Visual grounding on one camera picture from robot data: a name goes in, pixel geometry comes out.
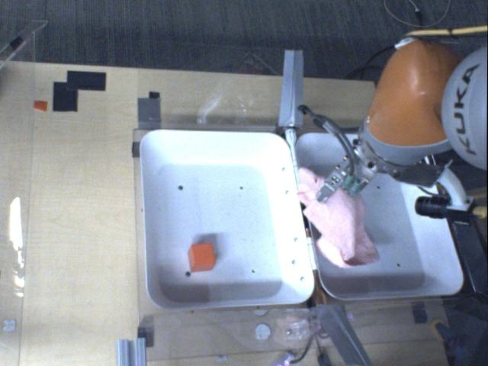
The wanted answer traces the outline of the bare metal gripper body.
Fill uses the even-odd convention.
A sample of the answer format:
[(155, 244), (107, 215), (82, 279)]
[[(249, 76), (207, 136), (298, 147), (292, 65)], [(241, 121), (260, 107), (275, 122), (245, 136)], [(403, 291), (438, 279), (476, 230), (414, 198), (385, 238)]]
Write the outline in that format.
[(354, 141), (340, 162), (326, 177), (326, 182), (337, 190), (361, 191), (377, 174), (378, 159), (365, 141)]

